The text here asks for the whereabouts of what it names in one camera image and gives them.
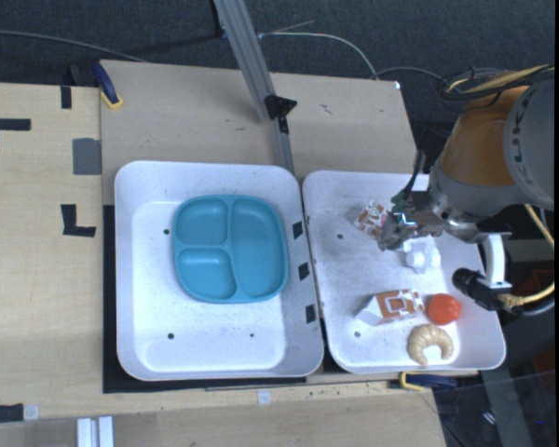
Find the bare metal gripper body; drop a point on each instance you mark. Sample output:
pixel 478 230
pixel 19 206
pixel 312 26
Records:
pixel 431 217

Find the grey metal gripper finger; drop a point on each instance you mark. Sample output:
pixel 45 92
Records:
pixel 403 221
pixel 390 240

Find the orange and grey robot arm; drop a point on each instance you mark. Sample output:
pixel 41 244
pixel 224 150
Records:
pixel 486 152

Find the small white and orange carton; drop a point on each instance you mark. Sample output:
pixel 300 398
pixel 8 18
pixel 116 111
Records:
pixel 367 219

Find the white lumpy toy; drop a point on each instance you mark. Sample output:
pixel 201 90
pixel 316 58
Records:
pixel 421 256

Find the white plastic tray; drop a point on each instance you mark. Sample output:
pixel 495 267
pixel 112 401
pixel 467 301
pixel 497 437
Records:
pixel 214 338
pixel 340 273

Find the large white and orange carton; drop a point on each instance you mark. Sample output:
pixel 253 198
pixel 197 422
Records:
pixel 393 306

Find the orange toy tomato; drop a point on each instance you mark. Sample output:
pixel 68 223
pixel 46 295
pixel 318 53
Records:
pixel 444 308

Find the beige toy croissant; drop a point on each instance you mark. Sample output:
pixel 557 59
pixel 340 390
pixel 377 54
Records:
pixel 431 338

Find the blue divided plate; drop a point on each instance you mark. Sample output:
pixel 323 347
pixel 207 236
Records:
pixel 256 249

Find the pale wood board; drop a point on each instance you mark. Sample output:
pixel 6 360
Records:
pixel 191 124

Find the black cylinder on white bracket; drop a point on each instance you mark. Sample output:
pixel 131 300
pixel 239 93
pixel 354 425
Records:
pixel 477 289

